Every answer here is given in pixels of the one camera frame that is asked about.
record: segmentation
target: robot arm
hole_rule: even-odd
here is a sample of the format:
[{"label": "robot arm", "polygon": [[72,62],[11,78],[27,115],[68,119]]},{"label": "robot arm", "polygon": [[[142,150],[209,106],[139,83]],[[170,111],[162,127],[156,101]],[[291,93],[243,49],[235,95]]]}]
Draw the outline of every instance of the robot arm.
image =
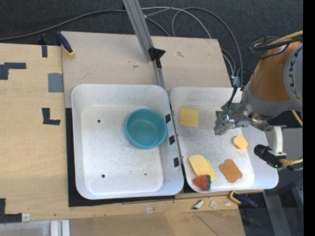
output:
[{"label": "robot arm", "polygon": [[241,102],[231,103],[232,96],[222,107],[214,132],[223,135],[230,128],[249,124],[263,132],[271,132],[274,144],[271,147],[258,145],[254,152],[271,166],[278,167],[286,156],[281,151],[282,132],[268,120],[284,111],[303,111],[303,43],[292,39],[274,42],[279,46],[264,53],[243,90]]}]

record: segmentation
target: orange toy piece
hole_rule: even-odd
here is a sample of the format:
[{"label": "orange toy piece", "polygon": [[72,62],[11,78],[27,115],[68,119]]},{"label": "orange toy piece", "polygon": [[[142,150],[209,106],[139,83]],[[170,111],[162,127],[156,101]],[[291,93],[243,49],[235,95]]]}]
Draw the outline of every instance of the orange toy piece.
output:
[{"label": "orange toy piece", "polygon": [[210,185],[211,185],[211,177],[208,174],[196,177],[193,180],[193,184],[198,186],[199,188],[201,188],[203,190],[209,190]]}]

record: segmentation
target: gray tape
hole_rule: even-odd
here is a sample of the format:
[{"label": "gray tape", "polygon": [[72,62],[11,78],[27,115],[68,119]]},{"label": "gray tape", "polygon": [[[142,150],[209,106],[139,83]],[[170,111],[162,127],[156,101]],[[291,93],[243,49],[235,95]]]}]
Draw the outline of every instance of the gray tape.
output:
[{"label": "gray tape", "polygon": [[48,92],[63,92],[63,74],[48,74]]}]

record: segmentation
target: black bracket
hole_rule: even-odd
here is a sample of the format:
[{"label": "black bracket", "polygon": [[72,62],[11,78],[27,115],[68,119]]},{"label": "black bracket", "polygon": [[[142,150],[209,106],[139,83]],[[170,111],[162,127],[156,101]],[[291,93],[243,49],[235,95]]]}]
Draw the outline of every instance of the black bracket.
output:
[{"label": "black bracket", "polygon": [[164,50],[160,50],[160,49],[157,49],[157,48],[154,48],[154,47],[151,47],[149,49],[150,58],[151,58],[151,60],[155,60],[156,61],[158,68],[162,68],[160,58],[163,56],[164,53],[165,53]]},{"label": "black bracket", "polygon": [[22,214],[5,214],[4,213],[5,199],[0,199],[0,223],[21,222]]}]

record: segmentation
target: white tray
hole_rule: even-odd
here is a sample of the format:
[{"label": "white tray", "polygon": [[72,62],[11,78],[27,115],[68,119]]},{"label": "white tray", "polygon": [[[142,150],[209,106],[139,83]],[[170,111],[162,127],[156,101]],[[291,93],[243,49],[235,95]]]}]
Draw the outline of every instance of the white tray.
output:
[{"label": "white tray", "polygon": [[81,196],[94,200],[181,191],[184,177],[172,119],[166,139],[156,148],[136,148],[125,133],[127,116],[140,108],[172,118],[163,88],[82,84],[74,88],[71,100],[75,181]]},{"label": "white tray", "polygon": [[[268,145],[264,132],[249,126],[247,128],[230,129],[222,136],[214,134],[216,111],[221,111],[232,95],[232,88],[195,88],[177,87],[170,93],[174,124],[178,136],[180,152],[186,179],[196,192],[217,192],[246,189],[270,189],[278,184],[278,172],[267,165],[253,152],[258,144]],[[240,102],[238,91],[233,102]],[[198,110],[199,127],[181,125],[179,110],[181,107]],[[249,146],[238,149],[233,144],[236,135],[243,135]],[[210,161],[217,179],[212,181],[210,190],[204,191],[193,185],[196,177],[189,162],[189,156],[201,154]],[[220,171],[219,165],[231,158],[243,177],[230,183]]]}]

